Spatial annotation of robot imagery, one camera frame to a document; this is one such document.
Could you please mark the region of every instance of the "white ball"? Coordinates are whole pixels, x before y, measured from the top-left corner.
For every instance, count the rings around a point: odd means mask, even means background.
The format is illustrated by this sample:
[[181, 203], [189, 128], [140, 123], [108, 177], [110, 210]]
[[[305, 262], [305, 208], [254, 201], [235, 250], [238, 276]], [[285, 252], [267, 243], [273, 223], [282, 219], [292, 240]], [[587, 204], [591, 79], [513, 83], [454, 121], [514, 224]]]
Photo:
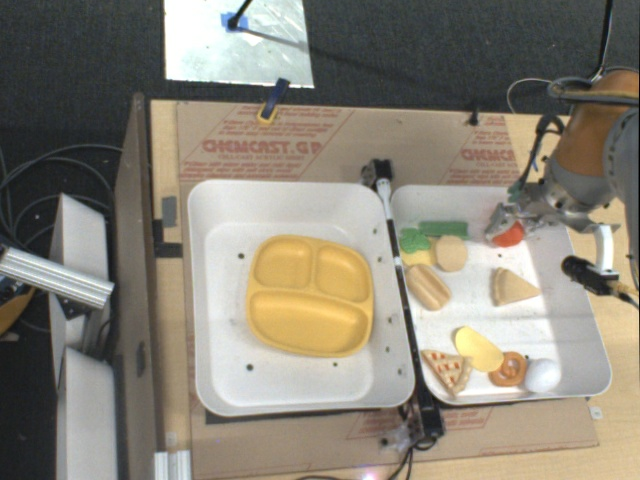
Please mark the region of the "white ball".
[[534, 393], [547, 393], [560, 383], [560, 365], [551, 359], [534, 359], [527, 367], [524, 386]]

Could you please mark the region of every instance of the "toy donut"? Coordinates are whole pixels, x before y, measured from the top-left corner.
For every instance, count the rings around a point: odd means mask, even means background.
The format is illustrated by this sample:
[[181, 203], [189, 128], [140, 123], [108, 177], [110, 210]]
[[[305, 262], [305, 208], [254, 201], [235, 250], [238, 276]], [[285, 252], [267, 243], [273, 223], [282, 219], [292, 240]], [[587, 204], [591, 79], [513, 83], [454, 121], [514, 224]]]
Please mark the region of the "toy donut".
[[489, 378], [496, 386], [517, 386], [527, 373], [527, 360], [517, 352], [505, 352], [504, 361], [497, 370], [489, 373]]

